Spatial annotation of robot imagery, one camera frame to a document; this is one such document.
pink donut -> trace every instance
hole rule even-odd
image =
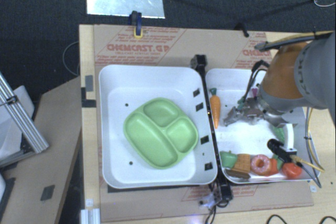
[[[267,175],[271,170],[272,163],[267,156],[259,154],[251,159],[250,166],[252,172],[254,172],[257,175],[264,176]]]

cardboard sheet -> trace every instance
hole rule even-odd
[[[144,27],[143,38],[135,39],[131,26],[94,26],[102,222],[208,214],[207,208],[199,206],[199,200],[209,194],[209,187],[123,191],[108,187],[101,174],[100,70],[111,64],[187,67],[195,54],[207,55],[206,70],[249,69],[260,59],[270,62],[270,52],[257,52],[253,48],[266,41],[266,34],[249,34],[249,38],[245,38],[241,31]],[[233,186],[233,194],[230,204],[218,212],[313,205],[306,182]]]

